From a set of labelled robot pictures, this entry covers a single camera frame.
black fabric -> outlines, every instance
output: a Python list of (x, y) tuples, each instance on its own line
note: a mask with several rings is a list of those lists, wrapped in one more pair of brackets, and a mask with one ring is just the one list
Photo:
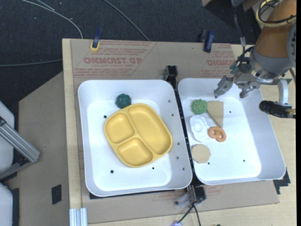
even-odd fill
[[(145, 40), (119, 12), (101, 0), (41, 0), (93, 39)], [(214, 30), (214, 42), (239, 44), (230, 0), (107, 0), (127, 15), (151, 41), (195, 42), (203, 29)], [(252, 10), (237, 7), (247, 43), (259, 33)], [(20, 0), (0, 0), (0, 65), (62, 59), (62, 38), (80, 38), (67, 20)], [(0, 67), (0, 100), (10, 108), (62, 71), (62, 62)]]

beige triangular toy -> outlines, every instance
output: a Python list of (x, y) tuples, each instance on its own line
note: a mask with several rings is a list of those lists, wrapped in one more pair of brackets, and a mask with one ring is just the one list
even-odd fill
[(207, 101), (207, 112), (215, 123), (222, 127), (224, 103), (222, 101)]

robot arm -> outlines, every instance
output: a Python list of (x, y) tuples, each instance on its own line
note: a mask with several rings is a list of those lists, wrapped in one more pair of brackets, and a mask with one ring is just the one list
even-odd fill
[[(261, 9), (269, 2), (278, 4), (268, 20), (263, 21)], [(265, 0), (261, 3), (256, 12), (257, 21), (263, 25), (261, 34), (255, 46), (244, 50), (230, 66), (233, 77), (222, 77), (214, 90), (215, 98), (226, 93), (233, 83), (242, 89), (241, 98), (261, 84), (277, 85), (279, 101), (263, 101), (260, 109), (277, 117), (295, 118), (295, 110), (288, 104), (287, 85), (291, 80), (282, 77), (296, 67), (296, 13), (297, 0)], [(250, 52), (250, 57), (245, 57), (247, 52)]]

toy donut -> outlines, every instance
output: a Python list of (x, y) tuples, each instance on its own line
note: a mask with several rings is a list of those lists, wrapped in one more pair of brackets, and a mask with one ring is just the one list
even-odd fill
[(218, 142), (223, 142), (226, 140), (225, 131), (219, 126), (212, 126), (209, 128), (208, 134), (211, 138), (214, 138)]

yellow divided plate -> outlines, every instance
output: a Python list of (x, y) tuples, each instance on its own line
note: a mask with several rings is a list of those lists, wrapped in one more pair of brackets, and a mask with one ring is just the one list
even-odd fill
[(129, 167), (141, 167), (165, 155), (172, 147), (172, 136), (149, 105), (129, 105), (104, 124), (104, 133), (116, 155)]

